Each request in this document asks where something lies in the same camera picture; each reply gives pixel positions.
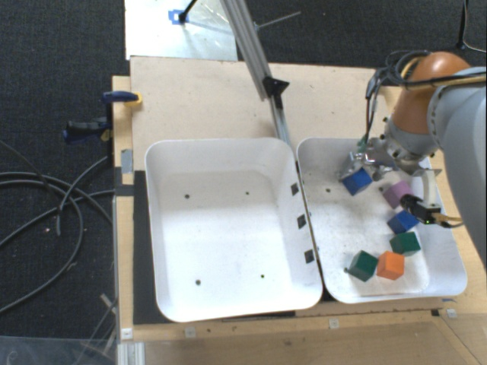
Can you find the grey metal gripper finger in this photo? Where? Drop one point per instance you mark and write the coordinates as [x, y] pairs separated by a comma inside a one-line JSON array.
[[380, 171], [351, 165]]

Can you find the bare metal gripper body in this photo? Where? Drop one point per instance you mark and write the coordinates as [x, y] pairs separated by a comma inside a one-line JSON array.
[[395, 157]]

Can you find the blue cube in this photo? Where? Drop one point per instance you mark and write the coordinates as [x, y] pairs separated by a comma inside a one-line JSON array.
[[357, 183], [402, 223]]

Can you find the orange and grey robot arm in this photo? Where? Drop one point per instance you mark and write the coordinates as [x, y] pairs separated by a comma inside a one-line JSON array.
[[456, 127]]

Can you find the purple cube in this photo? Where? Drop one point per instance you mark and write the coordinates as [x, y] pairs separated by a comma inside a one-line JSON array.
[[395, 194]]

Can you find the white plastic tray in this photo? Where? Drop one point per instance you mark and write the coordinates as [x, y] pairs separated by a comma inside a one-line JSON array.
[[228, 234], [342, 234]]

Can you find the green cube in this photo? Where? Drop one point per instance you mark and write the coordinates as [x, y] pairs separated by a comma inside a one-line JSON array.
[[363, 266], [405, 243]]

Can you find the orange cube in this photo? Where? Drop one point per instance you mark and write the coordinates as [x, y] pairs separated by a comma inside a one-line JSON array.
[[390, 265]]

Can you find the pale wood board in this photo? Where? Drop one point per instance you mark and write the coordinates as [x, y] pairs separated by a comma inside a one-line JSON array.
[[198, 101]]

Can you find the black cylinder on white bracket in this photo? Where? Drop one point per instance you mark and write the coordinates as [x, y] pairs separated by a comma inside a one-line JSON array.
[[418, 207]]

